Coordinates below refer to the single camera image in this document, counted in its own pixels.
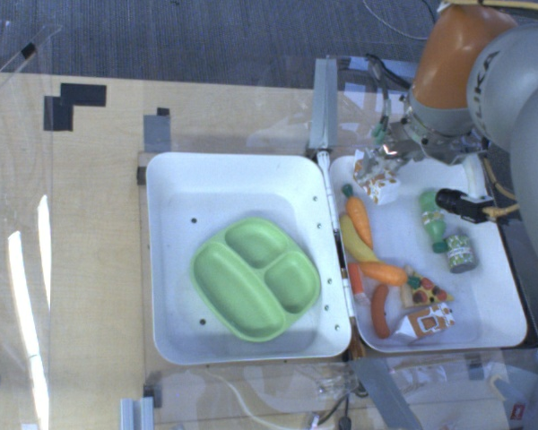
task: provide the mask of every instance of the plastic tray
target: plastic tray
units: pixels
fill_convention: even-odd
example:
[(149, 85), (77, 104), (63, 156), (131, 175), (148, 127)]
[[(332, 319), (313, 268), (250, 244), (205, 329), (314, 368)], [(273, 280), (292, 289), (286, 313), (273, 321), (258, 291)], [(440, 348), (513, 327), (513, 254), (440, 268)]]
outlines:
[[(333, 357), (346, 349), (351, 323), (323, 174), (314, 162), (296, 156), (162, 153), (148, 165), (147, 195), (153, 337), (165, 359), (201, 365)], [(266, 342), (236, 337), (200, 298), (190, 278), (199, 247), (251, 217), (279, 227), (319, 275), (315, 303)], [(292, 309), (305, 302), (292, 301)]]
[(313, 263), (271, 221), (248, 218), (195, 253), (191, 280), (204, 302), (243, 340), (283, 333), (319, 296)]
[[(453, 188), (468, 193), (469, 181), (476, 181), (481, 185), (476, 188), (485, 193), (482, 174), (473, 173), (471, 168), (463, 165), (446, 166), (435, 160), (409, 162), (398, 174), (401, 181), (398, 199), (379, 206), (352, 181), (352, 168), (353, 157), (336, 159), (331, 166), (339, 213), (343, 212), (345, 204), (341, 188), (351, 183), (355, 195), (365, 202), (369, 212), (377, 257), (397, 266), (410, 264), (455, 298), (448, 303), (454, 312), (455, 326), (411, 344), (390, 337), (380, 339), (373, 330), (369, 308), (356, 305), (361, 337), (372, 348), (387, 353), (500, 348), (519, 344), (526, 335), (527, 323), (498, 227), (490, 222), (474, 225), (455, 215), (446, 215), (447, 235), (464, 232), (469, 236), (479, 262), (472, 271), (453, 274), (448, 269), (446, 254), (431, 251), (429, 236), (421, 223), (418, 199), (423, 191)], [(364, 279), (365, 293), (372, 296), (376, 285), (373, 279)], [(389, 328), (394, 330), (410, 312), (414, 309), (402, 307), (399, 288), (392, 287), (386, 301)]]

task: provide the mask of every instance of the table surface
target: table surface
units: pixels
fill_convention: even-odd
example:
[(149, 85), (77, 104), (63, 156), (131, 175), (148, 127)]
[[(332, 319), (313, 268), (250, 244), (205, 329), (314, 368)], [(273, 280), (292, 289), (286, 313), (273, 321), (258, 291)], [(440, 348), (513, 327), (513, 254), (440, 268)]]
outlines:
[[(44, 96), (58, 97), (62, 83), (107, 86), (106, 106), (74, 106), (72, 132), (44, 131)], [(136, 180), (144, 151), (143, 117), (169, 109), (174, 151), (302, 154), (311, 100), (311, 90), (36, 74), (16, 75), (0, 90), (0, 429), (36, 422), (8, 277), (7, 238), (21, 231), (28, 292), (48, 377), (50, 428), (118, 428), (120, 400), (139, 399), (149, 379), (148, 365), (160, 363), (148, 357), (152, 339), (144, 327), (149, 303), (143, 290)], [(355, 129), (376, 122), (377, 98), (370, 94), (363, 100), (340, 102), (346, 135), (340, 136), (339, 153), (359, 143), (350, 138)], [(50, 307), (36, 236), (36, 209), (44, 194), (51, 221)], [(279, 406), (269, 406), (251, 393), (248, 367), (223, 369), (236, 379), (212, 383), (208, 392), (203, 368), (164, 364), (160, 381), (182, 392), (175, 406), (185, 406), (186, 430), (266, 428), (263, 421), (273, 428), (303, 428), (311, 409), (322, 411), (333, 402), (316, 398), (305, 403), (305, 409), (282, 413)], [(267, 366), (284, 371), (279, 367), (290, 366)], [(296, 382), (286, 374), (276, 376), (281, 379), (261, 381), (265, 391), (273, 387), (274, 396), (285, 391), (295, 396)], [(201, 379), (192, 383), (190, 377)], [(462, 428), (479, 428), (484, 418), (489, 428), (505, 428), (500, 401), (466, 395), (458, 412), (458, 400), (420, 400), (412, 409), (435, 428), (447, 418)], [(160, 416), (156, 428), (162, 430), (170, 430), (176, 418), (181, 421), (167, 409)], [(351, 417), (355, 428), (385, 428), (370, 399), (352, 401)]]

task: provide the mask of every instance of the green bottle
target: green bottle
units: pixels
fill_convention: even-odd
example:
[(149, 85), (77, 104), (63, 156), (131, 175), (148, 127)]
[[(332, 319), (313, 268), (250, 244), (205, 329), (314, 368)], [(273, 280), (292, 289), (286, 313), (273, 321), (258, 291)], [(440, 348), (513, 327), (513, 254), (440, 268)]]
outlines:
[(443, 239), (447, 224), (437, 206), (436, 197), (435, 191), (427, 191), (421, 194), (419, 202), (422, 208), (422, 224), (432, 240), (432, 251), (435, 254), (443, 254), (448, 250), (447, 243)]

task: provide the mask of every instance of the green plate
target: green plate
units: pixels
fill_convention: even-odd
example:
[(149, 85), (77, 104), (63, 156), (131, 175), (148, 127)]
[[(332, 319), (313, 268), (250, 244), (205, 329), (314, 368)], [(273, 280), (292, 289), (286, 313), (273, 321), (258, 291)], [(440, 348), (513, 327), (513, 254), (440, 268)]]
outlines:
[(271, 221), (243, 219), (205, 242), (192, 258), (191, 280), (203, 301), (239, 338), (272, 340), (320, 293), (315, 265)]

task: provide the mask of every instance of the yellow cable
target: yellow cable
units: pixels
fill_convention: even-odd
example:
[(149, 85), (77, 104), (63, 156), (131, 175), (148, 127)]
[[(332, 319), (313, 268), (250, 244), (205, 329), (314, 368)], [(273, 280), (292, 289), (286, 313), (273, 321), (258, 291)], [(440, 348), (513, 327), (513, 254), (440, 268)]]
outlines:
[(516, 8), (521, 10), (538, 11), (538, 4), (534, 2), (518, 2), (515, 0), (441, 0), (447, 4), (483, 5), (504, 8)]
[(500, 182), (496, 179), (494, 171), (492, 170), (492, 165), (490, 164), (490, 161), (488, 161), (488, 158), (482, 158), (482, 162), (484, 163), (484, 169), (488, 174), (488, 178), (490, 179), (492, 186), (494, 186), (499, 191), (499, 193), (504, 194), (508, 199), (515, 201), (516, 196), (514, 196), (514, 194), (507, 190), (504, 186), (502, 186)]
[(497, 219), (498, 217), (505, 217), (509, 213), (512, 213), (513, 211), (517, 211), (520, 209), (520, 206), (518, 204), (512, 204), (509, 207), (500, 208), (500, 207), (484, 207), (482, 209), (482, 212), (484, 212), (488, 217), (492, 219)]

